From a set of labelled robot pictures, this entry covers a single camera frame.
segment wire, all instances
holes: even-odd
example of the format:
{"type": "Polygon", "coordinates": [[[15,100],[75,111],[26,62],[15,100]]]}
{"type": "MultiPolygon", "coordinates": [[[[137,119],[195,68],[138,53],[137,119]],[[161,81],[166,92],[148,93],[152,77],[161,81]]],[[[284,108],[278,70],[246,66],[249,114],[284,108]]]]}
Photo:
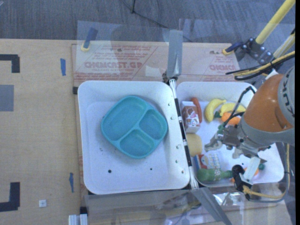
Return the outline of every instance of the wire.
{"type": "Polygon", "coordinates": [[[259,65],[259,66],[252,67],[252,68],[246,68],[246,69],[228,72],[228,73],[226,73],[226,75],[233,74],[234,79],[237,81],[251,79],[258,75],[264,74],[271,68],[275,69],[277,66],[281,65],[283,62],[285,62],[293,57],[295,57],[295,51],[292,51],[286,55],[283,55],[265,65],[262,65],[262,66],[259,65]]]}
{"type": "Polygon", "coordinates": [[[249,194],[249,195],[256,195],[256,196],[260,196],[260,197],[267,197],[267,198],[271,198],[271,199],[277,199],[277,200],[264,200],[264,201],[257,201],[257,200],[250,199],[250,201],[257,202],[257,203],[278,203],[278,202],[280,202],[281,200],[283,200],[286,192],[290,188],[290,144],[286,144],[285,168],[286,168],[287,177],[286,177],[286,188],[285,188],[285,191],[283,194],[281,194],[279,196],[262,194],[262,193],[252,191],[247,186],[243,186],[243,193],[249,194]]]}
{"type": "Polygon", "coordinates": [[[251,90],[253,93],[255,93],[254,89],[253,89],[251,86],[247,87],[247,88],[241,93],[241,95],[240,95],[240,97],[239,97],[239,100],[238,100],[237,103],[235,104],[235,107],[234,107],[233,111],[231,112],[229,118],[223,123],[223,127],[225,127],[225,126],[227,125],[227,123],[230,121],[231,118],[236,117],[236,116],[241,116],[241,115],[244,114],[244,112],[239,112],[239,113],[236,113],[236,114],[234,114],[234,113],[235,113],[235,111],[237,110],[237,108],[239,107],[240,102],[242,101],[243,96],[244,96],[248,91],[250,91],[250,90],[251,90]]]}
{"type": "MultiPolygon", "coordinates": [[[[149,17],[146,17],[144,16],[143,14],[139,13],[139,12],[136,12],[135,10],[133,10],[133,13],[137,14],[138,16],[144,18],[144,19],[147,19],[149,20],[150,22],[152,23],[155,23],[156,25],[162,27],[162,28],[166,28],[166,29],[170,29],[168,26],[162,24],[160,22],[160,3],[159,3],[159,0],[156,0],[157,1],[157,6],[158,6],[158,15],[157,15],[157,20],[154,20],[154,19],[151,19],[149,17]]],[[[125,7],[127,7],[130,11],[131,11],[131,7],[125,2],[125,0],[121,0],[121,2],[125,5],[125,7]]],[[[183,37],[189,41],[189,42],[193,42],[191,39],[187,38],[186,36],[183,35],[183,37]]]]}

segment plywood board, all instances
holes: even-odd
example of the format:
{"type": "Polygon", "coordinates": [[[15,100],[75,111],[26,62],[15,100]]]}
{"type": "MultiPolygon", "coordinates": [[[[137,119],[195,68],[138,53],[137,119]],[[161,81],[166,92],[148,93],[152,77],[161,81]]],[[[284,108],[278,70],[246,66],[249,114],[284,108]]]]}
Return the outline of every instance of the plywood board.
{"type": "Polygon", "coordinates": [[[72,43],[0,40],[1,54],[20,57],[20,73],[0,61],[0,84],[14,87],[13,111],[0,111],[0,203],[8,201],[10,183],[20,183],[20,207],[0,212],[0,224],[66,224],[79,214],[72,43]],[[40,208],[40,200],[47,206],[40,208]]]}

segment plastic banana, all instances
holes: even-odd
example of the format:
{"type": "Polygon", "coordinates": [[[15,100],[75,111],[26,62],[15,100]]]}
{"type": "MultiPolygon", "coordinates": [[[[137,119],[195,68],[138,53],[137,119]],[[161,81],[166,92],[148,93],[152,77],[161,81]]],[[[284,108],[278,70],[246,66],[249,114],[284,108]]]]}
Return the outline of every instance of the plastic banana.
{"type": "MultiPolygon", "coordinates": [[[[223,116],[224,113],[232,111],[235,107],[235,103],[225,103],[221,106],[220,109],[220,116],[223,116]]],[[[239,107],[237,108],[236,112],[240,113],[240,112],[244,112],[246,109],[243,105],[239,105],[239,107]]]]}
{"type": "Polygon", "coordinates": [[[208,122],[211,122],[214,119],[214,111],[216,110],[216,108],[225,102],[226,100],[214,98],[208,103],[205,108],[205,118],[208,122]]]}

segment blue plate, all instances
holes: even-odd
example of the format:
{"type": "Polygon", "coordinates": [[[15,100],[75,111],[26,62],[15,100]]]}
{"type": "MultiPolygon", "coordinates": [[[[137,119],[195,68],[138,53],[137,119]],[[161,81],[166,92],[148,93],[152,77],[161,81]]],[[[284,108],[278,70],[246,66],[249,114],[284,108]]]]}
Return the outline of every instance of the blue plate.
{"type": "Polygon", "coordinates": [[[127,96],[117,102],[101,122],[104,137],[131,158],[151,154],[166,135],[165,118],[148,102],[127,96]]]}

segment small container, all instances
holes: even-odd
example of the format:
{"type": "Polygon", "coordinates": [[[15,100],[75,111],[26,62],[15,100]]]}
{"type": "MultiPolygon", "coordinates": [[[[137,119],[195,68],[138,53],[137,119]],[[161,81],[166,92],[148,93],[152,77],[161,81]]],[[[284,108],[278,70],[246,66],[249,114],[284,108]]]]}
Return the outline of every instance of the small container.
{"type": "Polygon", "coordinates": [[[200,128],[200,122],[195,104],[183,101],[181,115],[186,133],[196,133],[200,128]]]}
{"type": "Polygon", "coordinates": [[[194,157],[197,169],[220,169],[221,163],[218,152],[196,155],[194,157]]]}

